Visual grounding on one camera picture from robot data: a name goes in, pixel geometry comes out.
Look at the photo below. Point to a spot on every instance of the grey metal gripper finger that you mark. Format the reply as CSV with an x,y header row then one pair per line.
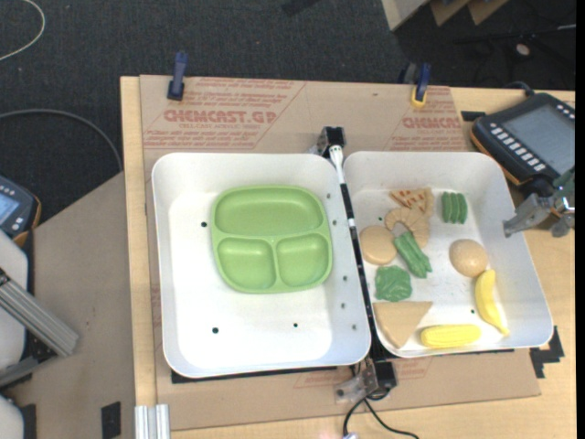
x,y
525,213
564,227

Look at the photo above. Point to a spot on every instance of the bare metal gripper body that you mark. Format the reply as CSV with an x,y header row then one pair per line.
x,y
566,204

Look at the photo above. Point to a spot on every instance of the white plastic tray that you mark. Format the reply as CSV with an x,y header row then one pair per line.
x,y
503,199
256,332

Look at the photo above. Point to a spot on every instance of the green pea pods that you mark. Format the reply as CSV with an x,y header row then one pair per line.
x,y
454,207

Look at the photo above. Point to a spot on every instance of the yellow banana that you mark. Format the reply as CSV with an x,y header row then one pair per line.
x,y
488,297

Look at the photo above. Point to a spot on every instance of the orange pizza slice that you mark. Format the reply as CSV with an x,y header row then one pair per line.
x,y
416,198

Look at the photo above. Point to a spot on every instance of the beige croissant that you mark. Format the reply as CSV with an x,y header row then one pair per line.
x,y
411,220

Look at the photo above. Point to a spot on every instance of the green asparagus bunch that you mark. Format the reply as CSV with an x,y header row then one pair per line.
x,y
412,254

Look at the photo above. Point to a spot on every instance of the yellow corn cob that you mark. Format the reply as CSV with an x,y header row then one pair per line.
x,y
450,335

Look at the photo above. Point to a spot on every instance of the green lettuce leaf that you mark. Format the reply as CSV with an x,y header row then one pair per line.
x,y
393,284

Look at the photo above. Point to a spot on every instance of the beige round biscuit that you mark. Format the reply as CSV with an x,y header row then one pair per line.
x,y
377,245

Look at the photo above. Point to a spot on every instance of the tan triangular sandwich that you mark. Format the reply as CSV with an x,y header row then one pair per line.
x,y
397,320

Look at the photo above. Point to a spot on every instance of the thin black and white rod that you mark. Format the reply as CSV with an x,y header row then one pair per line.
x,y
351,220

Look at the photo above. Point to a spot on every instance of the green divided plate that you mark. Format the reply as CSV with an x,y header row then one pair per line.
x,y
269,240

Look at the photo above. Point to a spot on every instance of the brown cardboard board red print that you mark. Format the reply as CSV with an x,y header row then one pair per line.
x,y
283,108

